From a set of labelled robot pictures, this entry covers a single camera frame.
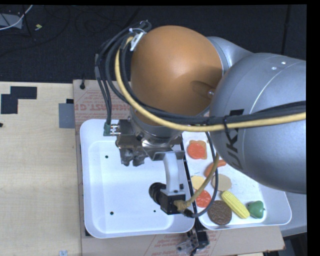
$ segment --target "orange toy food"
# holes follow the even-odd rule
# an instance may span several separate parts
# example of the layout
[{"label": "orange toy food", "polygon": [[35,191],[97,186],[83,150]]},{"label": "orange toy food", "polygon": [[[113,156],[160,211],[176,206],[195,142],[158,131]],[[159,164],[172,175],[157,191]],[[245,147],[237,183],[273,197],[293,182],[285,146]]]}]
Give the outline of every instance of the orange toy food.
[{"label": "orange toy food", "polygon": [[208,191],[203,190],[200,195],[195,199],[196,205],[205,208],[209,205],[211,201],[211,195]]},{"label": "orange toy food", "polygon": [[[217,168],[218,168],[218,167],[225,166],[226,164],[227,164],[227,163],[226,163],[225,160],[220,159],[219,162],[218,162]],[[209,176],[209,173],[211,172],[211,169],[212,169],[213,166],[214,166],[214,163],[212,162],[212,163],[210,163],[210,164],[208,165],[208,167],[205,169],[205,171],[204,171],[204,176],[205,176],[205,177],[208,177],[208,176]]]},{"label": "orange toy food", "polygon": [[190,140],[186,152],[193,159],[207,159],[207,144],[203,140]]}]

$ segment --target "brown cookie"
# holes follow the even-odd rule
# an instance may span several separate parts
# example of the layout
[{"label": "brown cookie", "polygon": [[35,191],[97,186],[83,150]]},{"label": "brown cookie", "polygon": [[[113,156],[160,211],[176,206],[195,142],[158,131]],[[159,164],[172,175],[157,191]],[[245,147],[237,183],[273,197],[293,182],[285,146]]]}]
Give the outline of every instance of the brown cookie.
[{"label": "brown cookie", "polygon": [[217,225],[226,225],[232,219],[231,208],[222,200],[215,200],[207,213],[209,219]]}]

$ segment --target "white tray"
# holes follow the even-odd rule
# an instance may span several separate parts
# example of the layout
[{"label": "white tray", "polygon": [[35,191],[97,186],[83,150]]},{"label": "white tray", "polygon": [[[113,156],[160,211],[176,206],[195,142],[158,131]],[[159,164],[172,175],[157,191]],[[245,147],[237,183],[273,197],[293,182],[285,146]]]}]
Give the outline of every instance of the white tray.
[{"label": "white tray", "polygon": [[[182,214],[167,215],[149,196],[149,187],[155,182],[166,183],[162,161],[145,159],[145,164],[134,167],[121,164],[115,136],[103,136],[105,120],[91,119],[80,128],[83,172],[84,223],[87,231],[96,238],[126,237],[184,233],[195,220]],[[190,140],[207,141],[204,133],[184,132],[185,149]],[[212,162],[209,144],[206,160],[194,160],[186,154],[190,175],[203,175]],[[182,160],[178,161],[179,179],[184,184],[186,199],[190,198],[188,181]],[[240,201],[248,203],[261,200],[265,213],[262,219],[240,219],[234,213],[228,225],[219,226],[210,221],[207,214],[199,218],[210,230],[284,225],[291,220],[291,209],[282,191],[271,189],[253,181],[229,165],[220,167],[219,173],[232,181],[230,189]],[[206,190],[212,195],[213,187]]]},{"label": "white tray", "polygon": [[[207,166],[213,162],[206,134],[204,132],[184,132],[182,137],[184,149],[186,151],[188,145],[190,144],[190,140],[200,140],[206,142],[207,159],[192,159],[188,153],[185,154],[190,176],[202,176],[205,179],[204,171]],[[228,164],[219,167],[218,173],[226,175],[230,178],[232,187],[229,189],[229,191],[232,192],[244,205],[260,200],[264,204],[265,211],[263,218],[253,218],[250,216],[246,219],[242,219],[232,212],[232,219],[227,225],[217,225],[209,219],[208,214],[203,214],[199,217],[199,220],[207,229],[221,230],[244,227],[285,225],[290,222],[292,212],[285,192],[261,185]],[[210,195],[214,193],[214,187],[212,186],[211,182],[206,186],[205,190],[208,191]],[[221,192],[217,193],[215,199],[222,200]],[[197,206],[198,212],[202,211],[203,209],[204,208]]]},{"label": "white tray", "polygon": [[[149,195],[151,184],[166,183],[164,162],[146,158],[140,166],[124,166],[116,137],[103,136],[104,123],[105,120],[91,119],[80,128],[87,231],[96,238],[189,231],[194,219],[182,214],[167,215]],[[180,182],[190,198],[183,160],[178,164]]]}]

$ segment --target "black square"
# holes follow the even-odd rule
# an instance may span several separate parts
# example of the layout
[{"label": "black square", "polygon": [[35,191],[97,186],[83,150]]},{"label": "black square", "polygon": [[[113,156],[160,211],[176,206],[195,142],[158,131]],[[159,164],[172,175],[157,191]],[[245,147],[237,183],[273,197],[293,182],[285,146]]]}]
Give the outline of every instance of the black square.
[{"label": "black square", "polygon": [[1,94],[1,114],[18,114],[18,99],[12,94]]},{"label": "black square", "polygon": [[29,86],[11,86],[10,92],[15,95],[17,99],[36,100],[37,87]]}]

